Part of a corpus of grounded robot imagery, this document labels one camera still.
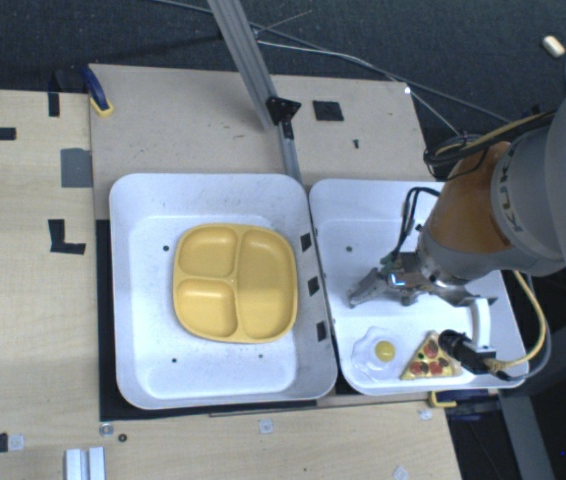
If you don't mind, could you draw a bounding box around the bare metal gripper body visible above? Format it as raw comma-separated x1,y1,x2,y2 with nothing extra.
381,250,467,303

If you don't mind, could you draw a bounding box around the white plastic tray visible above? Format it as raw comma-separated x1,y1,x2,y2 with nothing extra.
108,172,339,411
308,177,531,398

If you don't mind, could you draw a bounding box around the yellow pizza slice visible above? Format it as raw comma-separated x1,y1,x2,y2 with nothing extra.
399,330,465,382

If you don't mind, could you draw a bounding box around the white fried egg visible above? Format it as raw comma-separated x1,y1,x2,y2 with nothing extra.
351,325,405,384

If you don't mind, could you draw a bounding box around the yellow divided plate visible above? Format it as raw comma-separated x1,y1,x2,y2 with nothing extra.
171,222,300,345

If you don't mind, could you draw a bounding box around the cream cylinder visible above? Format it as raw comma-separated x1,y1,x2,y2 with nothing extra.
542,34,566,60

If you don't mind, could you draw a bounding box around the black cylinder on white bracket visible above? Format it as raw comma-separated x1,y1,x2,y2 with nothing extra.
437,295,498,376

